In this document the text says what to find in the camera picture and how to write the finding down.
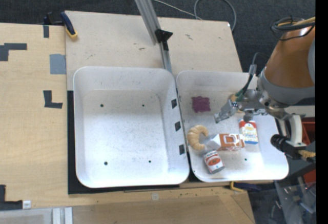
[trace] tin can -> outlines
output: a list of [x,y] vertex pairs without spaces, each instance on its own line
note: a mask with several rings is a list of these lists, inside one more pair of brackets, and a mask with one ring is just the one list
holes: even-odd
[[222,159],[219,157],[217,151],[213,150],[211,152],[208,152],[203,156],[203,158],[207,169],[210,171],[211,174],[214,174],[224,169]]

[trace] gray cable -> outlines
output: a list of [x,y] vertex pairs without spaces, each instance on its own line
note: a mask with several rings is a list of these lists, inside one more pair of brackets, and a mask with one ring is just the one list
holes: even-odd
[[[194,15],[195,15],[196,19],[198,19],[198,16],[197,16],[197,13],[196,13],[196,9],[197,9],[197,5],[198,5],[198,3],[200,1],[201,0],[197,0],[195,2],[195,5],[194,5]],[[237,14],[236,14],[235,8],[231,5],[231,3],[228,0],[223,0],[223,1],[226,2],[230,6],[230,8],[232,9],[232,11],[234,13],[234,23],[233,23],[232,28],[231,28],[231,31],[233,32],[234,29],[235,29],[235,26],[236,26],[236,22],[237,22]]]

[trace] white tray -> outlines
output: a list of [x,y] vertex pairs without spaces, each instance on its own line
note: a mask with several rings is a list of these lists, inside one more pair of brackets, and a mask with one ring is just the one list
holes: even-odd
[[73,86],[76,174],[83,185],[175,185],[186,180],[189,164],[170,72],[83,67],[75,72]]
[[[236,113],[229,119],[215,123],[214,113],[218,113],[229,96],[238,92],[247,82],[247,73],[183,71],[177,76],[177,88],[185,132],[195,125],[204,125],[209,134],[239,133],[238,122],[243,113]],[[254,78],[249,88],[256,87]],[[192,108],[192,97],[208,97],[211,111],[196,113]],[[210,174],[202,155],[189,147],[191,167],[197,178],[204,182],[235,180],[274,180],[283,179],[289,171],[285,155],[274,148],[270,139],[277,134],[277,126],[271,116],[254,116],[259,143],[246,146],[234,152],[220,151],[225,168]]]

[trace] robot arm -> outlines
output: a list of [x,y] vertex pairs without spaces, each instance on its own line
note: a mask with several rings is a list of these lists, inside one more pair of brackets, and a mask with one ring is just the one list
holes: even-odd
[[[246,85],[214,118],[219,123],[238,110],[245,113],[245,121],[254,115],[271,115],[283,129],[271,143],[286,155],[298,159],[299,150],[305,149],[301,124],[304,115],[288,114],[285,108],[315,96],[315,18],[297,22],[282,19],[274,23],[272,29],[282,31],[283,35],[257,78],[256,89],[248,89],[256,72],[253,61]],[[292,128],[291,132],[285,130],[287,124]]]

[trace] box with red label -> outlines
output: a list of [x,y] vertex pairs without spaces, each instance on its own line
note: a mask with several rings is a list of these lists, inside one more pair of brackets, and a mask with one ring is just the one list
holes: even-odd
[[241,134],[217,134],[206,145],[217,151],[237,151],[245,146]]
[[257,144],[258,136],[255,121],[245,122],[243,119],[239,121],[239,133],[244,135],[246,144]]

